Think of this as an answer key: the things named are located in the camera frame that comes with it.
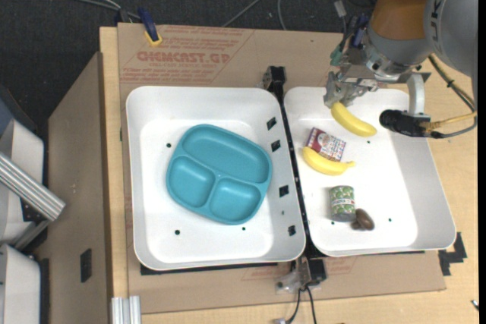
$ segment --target yellow banana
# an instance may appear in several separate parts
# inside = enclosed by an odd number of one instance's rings
[[[346,130],[361,137],[371,137],[377,133],[377,129],[371,124],[356,118],[341,102],[335,102],[331,108],[331,115]]]
[[[302,150],[302,155],[304,160],[308,163],[314,170],[325,175],[341,175],[346,171],[347,168],[354,166],[354,161],[351,162],[336,162],[331,161],[317,151],[309,146],[305,146]]]

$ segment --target blue clamp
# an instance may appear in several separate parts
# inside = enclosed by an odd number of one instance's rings
[[[157,32],[157,28],[155,22],[152,19],[152,16],[149,14],[149,11],[146,9],[139,7],[137,9],[138,15],[140,19],[144,23],[145,26],[145,36],[149,41],[151,46],[158,46],[162,43],[162,37]]]

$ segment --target cardboard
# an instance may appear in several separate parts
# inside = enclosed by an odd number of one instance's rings
[[[283,66],[285,90],[321,87],[339,34],[219,27],[159,26],[162,45],[152,47],[141,24],[118,25],[121,135],[125,187],[128,289],[139,295],[142,313],[235,307],[293,301],[277,294],[278,266],[142,275],[133,250],[130,166],[125,100],[142,85],[258,87],[269,66]],[[325,257],[328,279],[314,299],[443,290],[437,252]]]

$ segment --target teal compartment plate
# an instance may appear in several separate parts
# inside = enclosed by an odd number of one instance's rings
[[[199,124],[185,132],[166,172],[171,198],[216,222],[251,219],[264,201],[272,162],[256,143],[221,127]]]

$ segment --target tin can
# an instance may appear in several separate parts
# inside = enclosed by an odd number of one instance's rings
[[[331,218],[336,222],[356,220],[355,191],[348,185],[339,185],[330,189]]]

